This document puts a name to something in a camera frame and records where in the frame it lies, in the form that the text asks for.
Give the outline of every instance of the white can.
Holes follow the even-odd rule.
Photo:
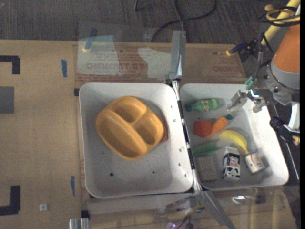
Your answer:
[[[257,174],[265,170],[265,166],[258,153],[248,154],[245,157],[247,166],[252,174]]]

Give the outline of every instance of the white tray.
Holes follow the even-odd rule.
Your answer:
[[[121,96],[135,96],[166,120],[168,140],[128,161],[98,136],[96,115]],[[181,193],[193,185],[191,165],[174,90],[161,83],[87,83],[79,92],[85,184],[96,198]]]
[[[189,83],[180,88],[180,99],[182,101],[183,113],[192,147],[219,139],[218,135],[213,135],[210,138],[202,138],[194,135],[194,122],[217,119],[221,116],[226,116],[227,109],[224,105],[218,110],[205,113],[186,112],[184,105],[188,102],[194,102],[205,98],[221,98],[228,103],[237,90],[246,92],[245,85]],[[251,187],[281,186],[288,181],[289,173],[287,165],[275,131],[269,125],[270,115],[267,107],[263,107],[262,111],[254,113],[252,110],[253,106],[253,102],[248,99],[242,109],[232,113],[234,119],[229,121],[229,125],[226,129],[232,129],[242,134],[247,139],[249,151],[257,151],[267,169],[261,173],[251,175],[250,171],[246,167],[244,155],[241,155],[240,180],[237,182],[224,181],[222,180],[224,148],[222,148],[208,154],[208,156],[214,157],[218,179],[217,181],[201,182],[202,186],[206,189],[230,190]],[[232,142],[221,138],[219,139],[219,143],[220,146],[234,145]]]

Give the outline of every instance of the toy sink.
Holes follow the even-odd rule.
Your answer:
[[[159,117],[131,96],[120,97],[104,108],[95,119],[95,128],[104,143],[127,160],[146,155],[164,133]]]
[[[251,187],[268,187],[284,185],[289,178],[288,169],[274,130],[269,126],[270,116],[266,107],[254,113],[254,104],[247,103],[233,113],[234,119],[226,127],[242,134],[248,141],[249,150],[258,152],[266,166],[263,172],[251,175],[241,159],[241,178],[238,182],[227,182],[221,179],[221,163],[223,149],[213,152],[218,179],[216,181],[198,181],[196,165],[192,152],[188,147],[195,147],[218,139],[217,135],[210,139],[193,134],[193,124],[198,119],[207,120],[226,114],[226,107],[210,111],[186,112],[184,105],[204,98],[222,98],[229,101],[237,90],[245,91],[240,84],[203,84],[188,83],[183,85],[178,95],[172,87],[162,83],[87,83],[80,88],[79,99],[81,107],[82,137],[84,145],[85,184],[91,195],[96,198],[116,198],[136,195],[156,195],[167,193],[183,193],[190,190],[194,184],[199,184],[209,190],[242,189]],[[125,115],[124,111],[115,106],[107,107],[121,97],[131,96],[141,101],[161,119],[165,120],[168,131],[166,142],[157,142],[157,138],[146,138],[150,134],[143,130],[141,116],[149,114],[144,107],[139,107],[134,115]],[[177,97],[180,97],[185,124],[179,111]],[[126,128],[137,130],[142,135],[143,143],[139,141],[135,152],[130,156],[137,159],[126,160],[111,150],[101,139],[95,128],[95,120],[99,113],[102,122],[112,122],[115,130],[115,120],[128,125]],[[102,135],[111,136],[112,131],[106,130]],[[147,145],[156,144],[145,153]]]

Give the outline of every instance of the yellow hose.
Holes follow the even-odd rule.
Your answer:
[[[297,8],[299,6],[299,4],[301,3],[301,0],[290,0],[288,3],[287,3],[287,7],[295,7]],[[280,13],[278,16],[277,16],[277,19],[283,19],[283,18],[287,18],[289,16],[288,13]],[[269,29],[265,32],[265,37],[266,39],[269,41],[271,40],[274,35],[278,32],[278,30],[280,29],[280,27],[277,27],[277,26],[274,26],[274,25],[271,25],[269,27]],[[262,45],[263,46],[266,46],[266,42],[265,40],[263,39],[262,40]]]

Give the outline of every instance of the toy banana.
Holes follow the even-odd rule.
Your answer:
[[[219,136],[234,141],[245,151],[246,154],[249,153],[247,140],[238,132],[232,130],[224,130],[219,134]]]

